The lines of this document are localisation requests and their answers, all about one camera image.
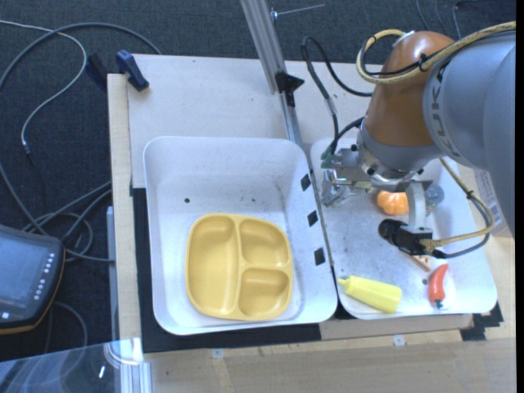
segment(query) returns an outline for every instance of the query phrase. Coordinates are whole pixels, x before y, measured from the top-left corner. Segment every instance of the toy sink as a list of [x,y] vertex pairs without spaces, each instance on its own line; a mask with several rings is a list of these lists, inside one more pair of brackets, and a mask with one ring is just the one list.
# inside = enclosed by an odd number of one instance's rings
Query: toy sink
[[266,320],[291,301],[293,265],[286,234],[256,217],[209,214],[187,242],[186,291],[203,314]]
[[167,332],[332,317],[337,287],[309,164],[295,143],[158,137],[143,163],[153,311]]

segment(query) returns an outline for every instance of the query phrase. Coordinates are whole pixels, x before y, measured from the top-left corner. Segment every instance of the white cable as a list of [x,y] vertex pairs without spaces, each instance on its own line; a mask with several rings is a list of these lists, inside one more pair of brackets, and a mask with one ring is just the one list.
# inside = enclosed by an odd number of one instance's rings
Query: white cable
[[[24,24],[21,24],[21,23],[10,22],[9,20],[1,20],[0,19],[0,24],[10,25],[10,26],[17,26],[19,28],[24,28],[24,29],[42,30],[44,32],[52,32],[53,31],[53,29],[43,28],[41,26],[24,25]],[[22,141],[22,145],[24,146],[25,152],[27,154],[30,153],[30,149],[29,149],[29,144],[27,143],[27,141],[25,141],[25,130],[27,129],[27,127],[29,125],[29,122],[34,118],[34,116],[38,113],[38,111],[40,111],[48,103],[51,103],[52,101],[54,101],[57,97],[62,95],[71,86],[73,86],[73,84],[75,84],[78,81],[78,79],[80,78],[80,76],[84,72],[85,66],[88,63],[88,54],[86,53],[84,46],[82,45],[82,43],[78,39],[76,39],[76,38],[74,38],[74,37],[72,37],[72,36],[70,36],[68,34],[63,34],[62,32],[59,32],[58,34],[63,36],[64,38],[70,39],[71,41],[73,41],[74,43],[76,43],[80,47],[80,49],[82,50],[82,53],[84,55],[84,62],[82,64],[82,68],[80,69],[78,74],[62,90],[60,90],[59,92],[55,93],[50,98],[48,98],[46,101],[44,101],[40,105],[38,105],[38,107],[33,112],[31,112],[31,114],[25,120],[24,126],[22,127],[22,130],[20,132],[20,139]]]

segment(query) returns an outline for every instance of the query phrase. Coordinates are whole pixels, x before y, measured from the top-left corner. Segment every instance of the toy carrot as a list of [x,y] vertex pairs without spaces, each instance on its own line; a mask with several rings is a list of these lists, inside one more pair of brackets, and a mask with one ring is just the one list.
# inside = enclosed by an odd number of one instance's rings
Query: toy carrot
[[443,264],[432,274],[429,280],[429,301],[436,306],[437,309],[442,307],[442,301],[445,298],[444,293],[444,276],[448,271],[449,265]]

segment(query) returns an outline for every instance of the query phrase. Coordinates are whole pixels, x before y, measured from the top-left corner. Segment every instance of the blue clamp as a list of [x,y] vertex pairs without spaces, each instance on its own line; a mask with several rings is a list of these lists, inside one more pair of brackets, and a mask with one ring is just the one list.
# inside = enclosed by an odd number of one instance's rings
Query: blue clamp
[[149,82],[144,79],[134,57],[126,50],[120,50],[116,53],[116,64],[123,73],[129,73],[128,81],[139,92],[149,86]]

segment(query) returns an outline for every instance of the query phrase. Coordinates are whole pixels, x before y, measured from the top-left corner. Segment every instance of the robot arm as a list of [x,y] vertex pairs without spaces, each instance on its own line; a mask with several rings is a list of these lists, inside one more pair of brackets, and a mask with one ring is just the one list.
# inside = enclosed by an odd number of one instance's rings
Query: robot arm
[[323,162],[324,203],[335,200],[330,185],[405,192],[428,161],[448,156],[490,173],[514,236],[515,29],[515,22],[497,25],[456,43],[434,32],[402,34],[380,79],[360,58],[360,74],[376,87],[357,144]]

